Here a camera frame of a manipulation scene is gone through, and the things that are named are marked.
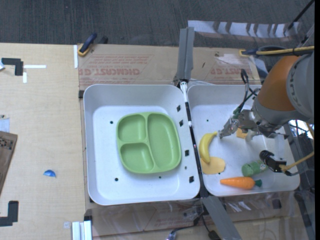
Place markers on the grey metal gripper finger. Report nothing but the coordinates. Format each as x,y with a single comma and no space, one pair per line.
228,130
252,135

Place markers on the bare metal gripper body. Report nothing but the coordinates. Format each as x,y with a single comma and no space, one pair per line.
247,120

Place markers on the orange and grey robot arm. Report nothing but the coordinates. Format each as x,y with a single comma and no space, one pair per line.
277,89

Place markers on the yellow block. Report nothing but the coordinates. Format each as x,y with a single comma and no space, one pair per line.
241,134

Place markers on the white plastic tray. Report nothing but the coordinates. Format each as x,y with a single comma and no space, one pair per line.
232,149
105,159

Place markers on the yellow banana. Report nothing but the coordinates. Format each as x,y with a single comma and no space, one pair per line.
205,146

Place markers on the green bottle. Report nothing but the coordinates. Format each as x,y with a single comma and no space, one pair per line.
252,168

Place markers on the thin black and white rod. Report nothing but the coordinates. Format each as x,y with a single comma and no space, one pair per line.
191,131

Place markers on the yellow flat round slice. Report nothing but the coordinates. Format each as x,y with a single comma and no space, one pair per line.
216,166

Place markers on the orange carrot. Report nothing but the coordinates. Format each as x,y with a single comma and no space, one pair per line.
237,182

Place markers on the green divided plate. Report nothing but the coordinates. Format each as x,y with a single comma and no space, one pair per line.
160,139

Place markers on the brown cardboard board red print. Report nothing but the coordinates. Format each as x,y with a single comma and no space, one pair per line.
155,64

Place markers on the small blue piece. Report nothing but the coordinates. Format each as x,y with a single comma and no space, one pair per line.
50,173

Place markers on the brown paper packet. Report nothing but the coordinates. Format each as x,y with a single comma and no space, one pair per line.
6,154

